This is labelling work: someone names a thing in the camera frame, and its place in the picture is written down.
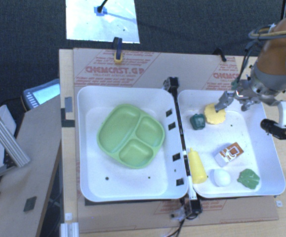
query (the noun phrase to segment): wooden table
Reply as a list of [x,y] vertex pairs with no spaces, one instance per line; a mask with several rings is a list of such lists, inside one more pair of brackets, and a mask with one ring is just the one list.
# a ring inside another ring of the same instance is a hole
[[[60,79],[61,79],[61,108],[65,108],[65,98],[74,95],[74,70],[73,70],[73,51],[60,50]],[[242,58],[235,57],[238,67],[240,67]],[[279,99],[286,100],[286,93],[281,94]],[[267,118],[278,120],[278,109],[275,107],[265,106]],[[71,112],[66,113],[66,119],[74,120],[74,104]],[[277,152],[280,158],[282,169],[286,178],[286,141],[274,139]],[[71,127],[62,128],[62,158],[63,158],[63,182],[64,182],[64,213],[71,213],[72,218],[66,219],[66,223],[77,222],[77,192],[76,192],[76,149],[75,149],[75,131]],[[219,224],[207,226],[187,226],[183,227],[180,236],[286,236],[286,190],[276,197],[276,201],[282,203],[282,207],[278,207],[279,220],[236,223],[236,224]],[[81,234],[82,237],[156,237],[167,236],[172,233],[175,228],[158,228],[145,229],[135,231],[116,231],[105,233]]]
[[[1,237],[40,236],[60,159],[60,139],[58,96],[25,113],[17,142],[31,161],[0,181]],[[35,203],[24,211],[27,200]]]

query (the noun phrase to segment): dark green toy object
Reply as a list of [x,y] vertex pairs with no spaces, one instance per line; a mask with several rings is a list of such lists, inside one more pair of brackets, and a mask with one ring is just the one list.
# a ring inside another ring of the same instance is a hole
[[256,189],[259,184],[260,177],[253,172],[251,169],[245,169],[240,173],[238,182],[243,184],[245,187],[250,188],[252,190]]
[[194,130],[205,128],[205,118],[203,114],[195,114],[190,118],[190,123]]

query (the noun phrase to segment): small carton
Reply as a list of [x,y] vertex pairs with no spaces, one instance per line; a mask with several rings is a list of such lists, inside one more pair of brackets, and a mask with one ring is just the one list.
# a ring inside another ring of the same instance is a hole
[[218,165],[221,167],[226,166],[229,162],[235,160],[238,156],[240,156],[244,151],[238,145],[237,142],[218,152],[214,157]]

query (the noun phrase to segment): toy sink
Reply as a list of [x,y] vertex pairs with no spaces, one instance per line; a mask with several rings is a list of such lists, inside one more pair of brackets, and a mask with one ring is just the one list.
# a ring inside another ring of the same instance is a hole
[[77,109],[85,198],[178,199],[186,194],[175,104],[167,91],[87,86],[78,92]]
[[162,125],[141,109],[123,104],[106,118],[97,134],[99,147],[131,168],[143,168],[156,156],[164,140]]
[[[272,136],[260,128],[265,116],[256,104],[246,112],[234,101],[219,125],[194,130],[190,118],[222,91],[184,90],[178,103],[186,149],[199,153],[208,179],[190,189],[205,198],[268,196],[286,186]],[[83,87],[77,95],[81,191],[86,199],[101,201],[177,199],[188,190],[175,103],[163,89]],[[244,153],[223,169],[231,184],[218,187],[213,172],[220,168],[214,156],[238,142]],[[256,189],[237,182],[249,168],[259,177]]]

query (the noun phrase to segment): green plate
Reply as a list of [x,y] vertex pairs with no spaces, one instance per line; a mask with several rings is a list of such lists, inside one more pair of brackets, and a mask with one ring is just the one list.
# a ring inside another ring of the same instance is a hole
[[147,166],[159,151],[163,140],[163,126],[130,104],[115,107],[97,133],[99,147],[131,168]]

